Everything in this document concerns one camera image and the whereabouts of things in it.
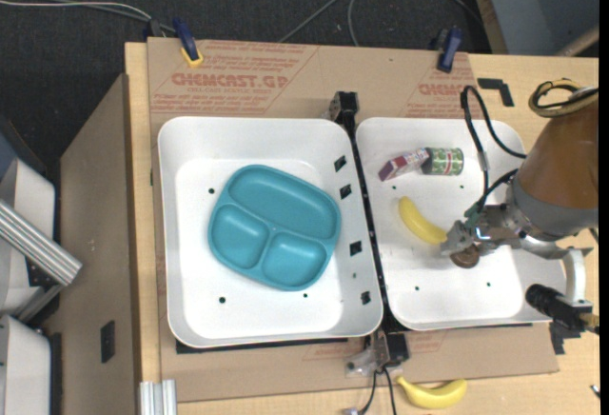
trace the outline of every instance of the banana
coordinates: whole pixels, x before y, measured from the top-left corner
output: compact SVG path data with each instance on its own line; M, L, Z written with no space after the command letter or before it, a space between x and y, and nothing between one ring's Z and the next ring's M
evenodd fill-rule
M437 388L413 385L402 376L396 378L396 383L402 386L412 405L430 410L434 408L448 408L456 404L463 398L467 390L467 382L463 379L451 381Z
M440 244L446 241L446 232L425 219L414 202L408 197L400 199L400 217L412 232L429 244Z

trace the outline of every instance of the can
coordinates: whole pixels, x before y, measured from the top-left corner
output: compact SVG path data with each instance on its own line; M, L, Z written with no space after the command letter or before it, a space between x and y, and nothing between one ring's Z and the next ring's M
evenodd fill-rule
M460 148L425 148L429 159L421 167L426 175L458 175L463 171L463 151Z

